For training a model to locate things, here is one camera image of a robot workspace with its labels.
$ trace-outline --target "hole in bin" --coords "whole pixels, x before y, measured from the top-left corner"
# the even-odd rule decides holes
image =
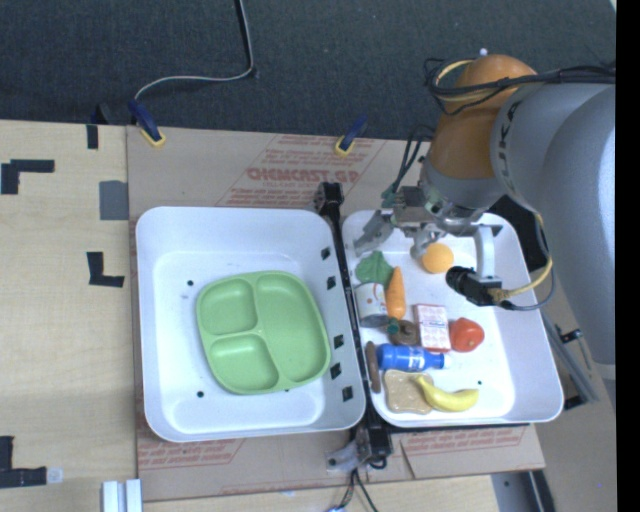
[[[334,364],[331,367],[331,380],[334,380],[341,373],[342,373],[342,368],[340,368],[340,363]]]
[[[342,388],[342,401],[346,402],[347,400],[351,400],[352,398],[353,398],[353,388],[351,386]]]

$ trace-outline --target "blue clamp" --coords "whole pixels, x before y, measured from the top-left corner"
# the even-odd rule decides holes
[[[360,137],[367,129],[367,116],[361,115],[353,126],[340,137],[334,146],[334,151],[338,156],[347,156],[353,149],[353,142],[357,137]]]
[[[151,117],[149,111],[142,103],[138,103],[136,100],[131,100],[127,103],[129,112],[135,118],[136,122],[142,128],[140,132],[149,143],[154,147],[162,146],[167,140],[162,132],[158,129],[158,125]]]

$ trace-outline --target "cardboard sheet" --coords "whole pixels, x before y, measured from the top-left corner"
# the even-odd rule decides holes
[[[329,474],[325,456],[344,447],[349,432],[179,444],[151,432],[142,408],[135,224],[155,206],[312,208],[325,181],[342,184],[345,216],[375,209],[397,175],[405,142],[360,139],[340,158],[332,137],[179,128],[163,133],[167,142],[154,148],[137,128],[127,128],[138,476],[145,501],[344,485],[346,475]],[[406,183],[416,182],[418,165]],[[369,482],[544,467],[531,425],[394,434],[393,443],[387,467],[368,471]]]

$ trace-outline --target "table surface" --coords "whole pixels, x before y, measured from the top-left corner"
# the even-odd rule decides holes
[[[101,483],[136,478],[129,223],[102,221],[99,183],[127,181],[123,127],[0,122],[0,161],[53,159],[0,196],[0,435],[14,467],[60,467],[64,481],[0,491],[0,509],[99,510]],[[105,254],[122,288],[88,286],[86,253]],[[323,511],[344,488],[145,503],[148,511]],[[380,510],[497,511],[489,475],[368,485]],[[349,510],[369,510],[360,491]]]

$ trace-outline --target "white plastic tray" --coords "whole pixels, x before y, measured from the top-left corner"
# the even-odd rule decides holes
[[[355,268],[361,258],[356,257],[353,241],[362,235],[362,228],[373,211],[350,215],[343,224],[352,285],[359,281]],[[499,224],[495,237],[496,274],[503,279],[503,287],[516,288],[529,282],[529,274],[522,256],[519,240],[513,227],[501,217],[485,214],[481,222]],[[442,239],[453,250],[454,265],[476,265],[476,248],[471,237]],[[443,305],[449,319],[467,317],[478,322],[485,331],[485,341],[469,353],[449,352],[452,366],[432,370],[436,385],[454,391],[479,388],[478,403],[465,412],[431,411],[427,415],[396,413],[386,404],[384,391],[372,393],[373,405],[390,424],[401,428],[421,428],[504,423],[534,423],[554,419],[562,410],[564,397],[558,373],[539,311],[516,312],[496,307],[478,307],[454,292],[445,282],[444,274],[429,274],[412,259],[413,244],[400,230],[395,230],[377,250],[387,262],[400,266],[406,288],[406,319],[413,320],[411,305],[418,303]],[[536,302],[533,291],[512,299],[515,304]],[[388,342],[381,328],[360,328],[362,344]]]
[[[303,210],[159,207],[136,227],[144,409],[174,442],[344,430],[365,410],[344,288],[329,225]],[[330,370],[289,391],[236,395],[207,364],[196,324],[206,284],[281,270],[314,296],[331,345]]]

